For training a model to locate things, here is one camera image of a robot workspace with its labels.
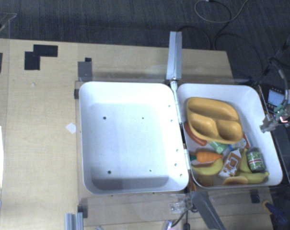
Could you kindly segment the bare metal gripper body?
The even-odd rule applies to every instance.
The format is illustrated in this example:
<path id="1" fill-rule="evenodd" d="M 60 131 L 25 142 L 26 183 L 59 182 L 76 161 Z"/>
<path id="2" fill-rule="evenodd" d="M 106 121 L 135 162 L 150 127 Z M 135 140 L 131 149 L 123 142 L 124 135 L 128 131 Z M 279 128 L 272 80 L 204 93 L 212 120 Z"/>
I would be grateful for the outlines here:
<path id="1" fill-rule="evenodd" d="M 290 108 L 277 112 L 277 121 L 285 127 L 290 127 Z"/>

